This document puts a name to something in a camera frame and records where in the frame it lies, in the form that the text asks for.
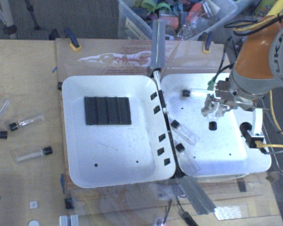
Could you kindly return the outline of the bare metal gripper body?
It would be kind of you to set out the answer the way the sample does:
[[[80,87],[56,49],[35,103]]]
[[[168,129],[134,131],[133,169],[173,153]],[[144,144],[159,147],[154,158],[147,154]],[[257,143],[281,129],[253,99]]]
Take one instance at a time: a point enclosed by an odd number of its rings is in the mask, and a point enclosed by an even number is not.
[[[257,108],[258,96],[245,92],[233,80],[218,81],[214,87],[214,98],[231,109],[254,111]]]

